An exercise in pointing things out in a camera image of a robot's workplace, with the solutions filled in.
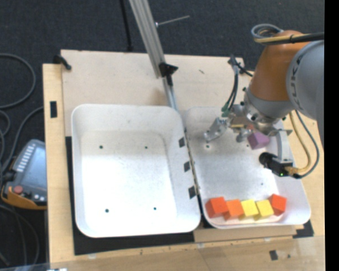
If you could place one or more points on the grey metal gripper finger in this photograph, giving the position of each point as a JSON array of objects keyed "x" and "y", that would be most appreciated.
[
  {"x": 216, "y": 130},
  {"x": 243, "y": 135}
]

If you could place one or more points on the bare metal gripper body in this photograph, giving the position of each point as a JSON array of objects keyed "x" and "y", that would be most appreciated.
[{"x": 251, "y": 118}]

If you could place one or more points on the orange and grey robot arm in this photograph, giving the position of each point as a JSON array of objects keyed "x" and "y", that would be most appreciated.
[{"x": 279, "y": 75}]

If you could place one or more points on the purple cube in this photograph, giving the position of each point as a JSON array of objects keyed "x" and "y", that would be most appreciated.
[{"x": 258, "y": 140}]

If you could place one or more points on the white plastic tray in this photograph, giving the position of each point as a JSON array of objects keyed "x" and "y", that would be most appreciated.
[
  {"x": 130, "y": 174},
  {"x": 231, "y": 171}
]

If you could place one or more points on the yellow cube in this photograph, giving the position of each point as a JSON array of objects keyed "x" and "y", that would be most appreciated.
[
  {"x": 265, "y": 208},
  {"x": 249, "y": 207}
]

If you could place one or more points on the orange cube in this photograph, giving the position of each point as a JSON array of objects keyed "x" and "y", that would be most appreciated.
[{"x": 235, "y": 208}]

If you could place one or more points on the red cube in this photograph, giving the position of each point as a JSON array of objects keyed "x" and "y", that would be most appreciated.
[
  {"x": 216, "y": 206},
  {"x": 278, "y": 203}
]

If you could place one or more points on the pale flat board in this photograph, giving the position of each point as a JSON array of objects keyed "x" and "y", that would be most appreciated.
[{"x": 115, "y": 78}]

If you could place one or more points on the black cylinder on white bracket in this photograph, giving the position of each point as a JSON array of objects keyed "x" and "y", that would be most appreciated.
[{"x": 274, "y": 164}]

